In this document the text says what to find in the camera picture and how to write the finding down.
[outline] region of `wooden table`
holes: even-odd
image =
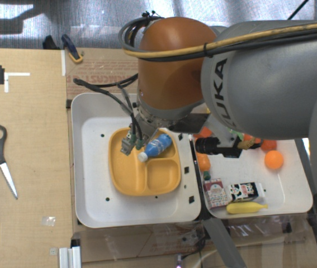
[[[30,73],[10,76],[8,93],[0,85],[4,155],[18,192],[16,200],[0,170],[0,267],[58,267],[55,248],[70,247],[73,233],[61,51],[0,49],[0,65]]]

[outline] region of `white bottle cap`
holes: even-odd
[[[141,162],[146,162],[148,159],[148,156],[145,152],[141,152],[137,157]]]

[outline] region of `small box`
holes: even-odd
[[[229,203],[221,179],[204,181],[203,188],[210,209],[222,207]]]
[[[226,188],[226,194],[229,202],[251,202],[258,198],[264,198],[265,193],[261,183],[242,183],[228,185]]]

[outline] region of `white tray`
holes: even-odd
[[[228,219],[307,212],[313,196],[294,140],[277,141],[277,150],[283,154],[284,164],[276,171],[265,166],[266,153],[260,148],[243,150],[239,159],[209,156],[212,179],[220,178],[224,187],[251,181],[261,183],[265,197],[257,202],[268,204],[268,208],[256,213],[229,214],[225,207],[210,209],[210,213]]]
[[[115,94],[123,100],[121,94]],[[132,102],[136,94],[131,94]],[[174,137],[181,161],[181,182],[172,192],[131,197],[116,190],[108,167],[108,142],[131,119],[112,98],[83,93],[72,101],[75,208],[80,222],[91,228],[192,221],[201,203],[188,135]]]

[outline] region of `blue handle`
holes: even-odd
[[[71,39],[69,38],[69,36],[66,35],[66,34],[63,34],[63,35],[61,36],[61,40],[62,40],[63,43],[64,43],[64,47],[67,47],[67,48],[69,49],[69,51],[70,51],[70,53],[72,54],[72,56],[73,56],[76,60],[80,59],[79,53],[78,53],[78,51],[77,51],[77,49],[76,49],[74,43],[73,43],[73,42],[71,41]]]

